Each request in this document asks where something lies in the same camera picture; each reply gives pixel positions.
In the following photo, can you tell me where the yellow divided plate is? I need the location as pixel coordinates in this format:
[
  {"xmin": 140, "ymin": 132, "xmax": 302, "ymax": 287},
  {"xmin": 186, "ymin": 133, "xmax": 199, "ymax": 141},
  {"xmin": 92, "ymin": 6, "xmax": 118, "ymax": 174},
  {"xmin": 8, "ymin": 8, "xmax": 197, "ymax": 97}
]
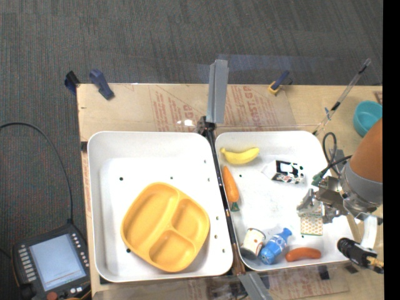
[{"xmin": 120, "ymin": 181, "xmax": 211, "ymax": 274}]

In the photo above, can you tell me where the black block with thin wires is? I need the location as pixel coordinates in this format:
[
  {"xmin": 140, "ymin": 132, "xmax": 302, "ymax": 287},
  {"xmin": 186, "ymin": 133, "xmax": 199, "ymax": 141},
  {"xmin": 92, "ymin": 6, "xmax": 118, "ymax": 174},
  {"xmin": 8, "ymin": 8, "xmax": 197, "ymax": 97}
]
[{"xmin": 196, "ymin": 116, "xmax": 217, "ymax": 137}]

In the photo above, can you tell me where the orange patterned packet green top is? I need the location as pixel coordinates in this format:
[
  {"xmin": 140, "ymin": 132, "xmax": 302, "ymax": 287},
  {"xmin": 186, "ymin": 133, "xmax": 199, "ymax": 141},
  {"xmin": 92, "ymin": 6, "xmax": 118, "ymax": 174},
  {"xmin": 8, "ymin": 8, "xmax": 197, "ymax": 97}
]
[{"xmin": 300, "ymin": 203, "xmax": 324, "ymax": 237}]

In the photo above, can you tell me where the brown cardboard board red print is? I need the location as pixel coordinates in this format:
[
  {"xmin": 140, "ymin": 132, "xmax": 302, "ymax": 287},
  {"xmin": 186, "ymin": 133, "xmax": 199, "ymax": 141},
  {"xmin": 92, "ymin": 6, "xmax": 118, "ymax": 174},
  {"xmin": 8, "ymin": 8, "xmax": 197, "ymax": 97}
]
[{"xmin": 76, "ymin": 82, "xmax": 384, "ymax": 300}]

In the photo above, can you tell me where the white cup with orange dots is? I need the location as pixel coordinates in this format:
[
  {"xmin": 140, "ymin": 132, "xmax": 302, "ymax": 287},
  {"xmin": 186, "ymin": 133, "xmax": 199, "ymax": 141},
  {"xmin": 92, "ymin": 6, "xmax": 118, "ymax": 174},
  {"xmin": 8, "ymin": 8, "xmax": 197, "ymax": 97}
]
[{"xmin": 239, "ymin": 227, "xmax": 267, "ymax": 260}]

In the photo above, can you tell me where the orange sausage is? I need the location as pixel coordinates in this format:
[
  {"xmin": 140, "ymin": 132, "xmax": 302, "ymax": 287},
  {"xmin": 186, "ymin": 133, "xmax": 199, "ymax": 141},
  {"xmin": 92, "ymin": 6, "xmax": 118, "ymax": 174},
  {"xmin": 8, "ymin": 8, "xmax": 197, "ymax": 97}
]
[{"xmin": 284, "ymin": 246, "xmax": 323, "ymax": 263}]

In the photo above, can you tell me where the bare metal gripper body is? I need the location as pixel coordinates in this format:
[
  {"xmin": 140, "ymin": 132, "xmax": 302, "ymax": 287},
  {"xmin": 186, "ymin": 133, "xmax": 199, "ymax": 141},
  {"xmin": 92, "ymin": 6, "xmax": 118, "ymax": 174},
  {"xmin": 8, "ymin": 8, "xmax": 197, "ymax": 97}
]
[{"xmin": 314, "ymin": 176, "xmax": 382, "ymax": 216}]

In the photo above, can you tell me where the black cylinder on white bracket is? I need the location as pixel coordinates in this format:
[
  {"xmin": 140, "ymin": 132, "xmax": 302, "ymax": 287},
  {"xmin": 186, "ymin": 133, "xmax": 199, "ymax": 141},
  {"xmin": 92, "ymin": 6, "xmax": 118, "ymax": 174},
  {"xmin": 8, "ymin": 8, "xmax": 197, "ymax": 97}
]
[{"xmin": 336, "ymin": 212, "xmax": 384, "ymax": 275}]

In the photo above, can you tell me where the blue bottle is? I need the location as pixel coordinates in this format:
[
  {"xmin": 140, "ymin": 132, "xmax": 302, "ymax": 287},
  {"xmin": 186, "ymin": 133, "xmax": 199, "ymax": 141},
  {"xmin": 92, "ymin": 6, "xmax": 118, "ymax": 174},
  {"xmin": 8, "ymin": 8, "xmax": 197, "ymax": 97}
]
[{"xmin": 258, "ymin": 227, "xmax": 293, "ymax": 266}]

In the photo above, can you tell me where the white plastic tray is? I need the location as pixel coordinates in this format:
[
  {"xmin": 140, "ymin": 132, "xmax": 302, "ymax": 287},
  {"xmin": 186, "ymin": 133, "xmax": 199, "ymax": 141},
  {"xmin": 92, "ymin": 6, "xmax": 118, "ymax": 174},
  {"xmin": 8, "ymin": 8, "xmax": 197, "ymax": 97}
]
[
  {"xmin": 214, "ymin": 130, "xmax": 361, "ymax": 273},
  {"xmin": 87, "ymin": 131, "xmax": 234, "ymax": 284}
]

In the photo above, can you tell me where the thin black rod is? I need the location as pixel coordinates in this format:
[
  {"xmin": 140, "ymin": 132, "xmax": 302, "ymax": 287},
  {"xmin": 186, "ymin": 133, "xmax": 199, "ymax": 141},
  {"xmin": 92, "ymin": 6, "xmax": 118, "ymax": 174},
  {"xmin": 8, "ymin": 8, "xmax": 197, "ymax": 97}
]
[{"xmin": 206, "ymin": 129, "xmax": 247, "ymax": 276}]

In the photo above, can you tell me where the yellow banana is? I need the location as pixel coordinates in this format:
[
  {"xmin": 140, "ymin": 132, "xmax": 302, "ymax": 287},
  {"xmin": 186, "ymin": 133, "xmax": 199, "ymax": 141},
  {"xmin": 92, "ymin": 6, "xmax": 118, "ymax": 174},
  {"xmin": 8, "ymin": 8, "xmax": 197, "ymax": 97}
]
[{"xmin": 219, "ymin": 146, "xmax": 261, "ymax": 166}]

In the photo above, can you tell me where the orange carrot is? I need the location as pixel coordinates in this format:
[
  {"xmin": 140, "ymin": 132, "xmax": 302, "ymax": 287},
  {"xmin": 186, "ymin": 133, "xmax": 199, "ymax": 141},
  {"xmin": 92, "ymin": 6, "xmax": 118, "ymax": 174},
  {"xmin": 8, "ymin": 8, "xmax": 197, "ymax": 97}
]
[{"xmin": 221, "ymin": 165, "xmax": 241, "ymax": 213}]

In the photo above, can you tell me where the teal bowl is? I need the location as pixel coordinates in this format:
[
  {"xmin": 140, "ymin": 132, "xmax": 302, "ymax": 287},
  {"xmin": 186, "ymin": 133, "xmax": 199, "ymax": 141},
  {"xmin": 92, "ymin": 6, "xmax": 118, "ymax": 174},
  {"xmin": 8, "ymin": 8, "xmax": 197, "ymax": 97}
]
[{"xmin": 352, "ymin": 100, "xmax": 383, "ymax": 138}]

